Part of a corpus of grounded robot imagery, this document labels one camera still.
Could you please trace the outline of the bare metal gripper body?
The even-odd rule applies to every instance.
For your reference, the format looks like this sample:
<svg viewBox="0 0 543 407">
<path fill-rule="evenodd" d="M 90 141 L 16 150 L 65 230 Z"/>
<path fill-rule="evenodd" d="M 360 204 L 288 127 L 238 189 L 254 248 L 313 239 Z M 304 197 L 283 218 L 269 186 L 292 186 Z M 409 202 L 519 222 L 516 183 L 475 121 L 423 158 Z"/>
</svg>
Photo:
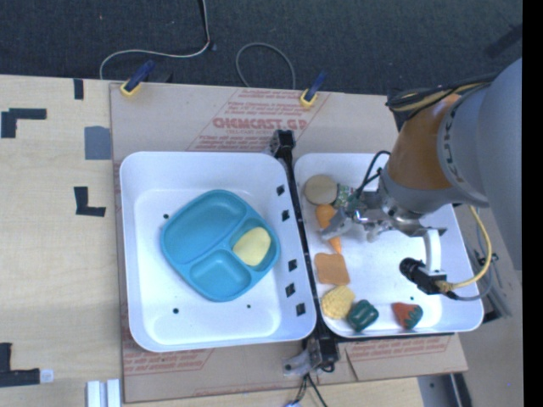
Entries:
<svg viewBox="0 0 543 407">
<path fill-rule="evenodd" d="M 399 231 L 408 237 L 422 237 L 427 231 L 436 230 L 440 236 L 446 227 L 424 226 L 423 215 L 402 208 L 386 192 L 362 191 L 350 196 L 350 216 L 364 230 L 373 222 L 383 224 L 383 232 Z"/>
</svg>

